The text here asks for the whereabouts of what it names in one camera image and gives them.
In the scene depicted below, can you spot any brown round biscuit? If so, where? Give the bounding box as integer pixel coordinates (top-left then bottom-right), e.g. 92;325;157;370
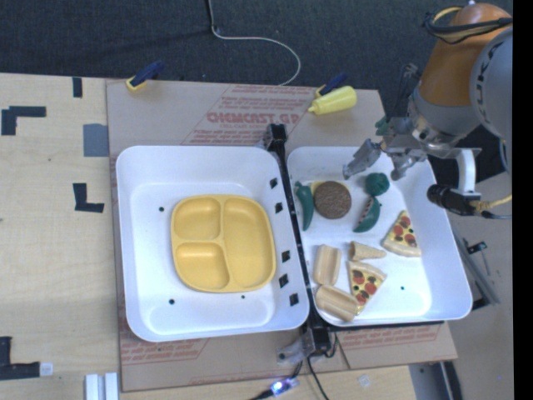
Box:
312;180;353;221

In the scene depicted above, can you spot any green watermelon slice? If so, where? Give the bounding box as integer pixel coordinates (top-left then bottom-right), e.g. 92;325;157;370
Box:
352;195;383;234

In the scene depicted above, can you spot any green pepper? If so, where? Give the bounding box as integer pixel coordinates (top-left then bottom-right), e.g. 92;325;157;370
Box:
293;180;316;233

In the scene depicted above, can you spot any yellow mustard bottle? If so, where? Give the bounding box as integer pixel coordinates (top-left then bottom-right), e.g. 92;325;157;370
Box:
306;85;359;118

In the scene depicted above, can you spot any yellow divided plate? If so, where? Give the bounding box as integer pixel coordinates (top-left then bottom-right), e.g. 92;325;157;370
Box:
169;193;278;294

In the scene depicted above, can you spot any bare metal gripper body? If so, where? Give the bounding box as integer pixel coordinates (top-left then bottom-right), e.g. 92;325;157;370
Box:
381;117;458;162

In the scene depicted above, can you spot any black cylinder on white bracket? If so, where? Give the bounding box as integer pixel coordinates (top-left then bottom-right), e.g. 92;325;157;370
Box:
426;147;483;217

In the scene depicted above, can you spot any tan hot dog bun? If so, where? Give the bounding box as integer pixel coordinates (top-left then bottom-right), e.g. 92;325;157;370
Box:
311;243;343;288
314;284;361;323

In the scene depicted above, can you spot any thin black rod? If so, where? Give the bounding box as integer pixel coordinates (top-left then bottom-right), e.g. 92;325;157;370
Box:
272;139;322;333

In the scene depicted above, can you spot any brown cardboard board red print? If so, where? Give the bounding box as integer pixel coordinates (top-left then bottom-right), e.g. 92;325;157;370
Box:
105;79;459;393

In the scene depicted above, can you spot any pizza slice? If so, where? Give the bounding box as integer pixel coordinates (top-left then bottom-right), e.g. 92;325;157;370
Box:
381;209;423;259
346;260;388;307

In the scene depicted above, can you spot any white plastic tray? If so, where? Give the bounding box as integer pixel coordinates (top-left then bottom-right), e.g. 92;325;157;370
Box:
115;144;311;343
286;145;474;328

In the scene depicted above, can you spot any tan ice cream cone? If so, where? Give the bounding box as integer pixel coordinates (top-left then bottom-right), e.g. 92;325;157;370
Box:
348;240;387;263

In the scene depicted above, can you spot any green broccoli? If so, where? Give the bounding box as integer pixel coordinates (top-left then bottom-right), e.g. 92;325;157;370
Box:
364;172;391;198

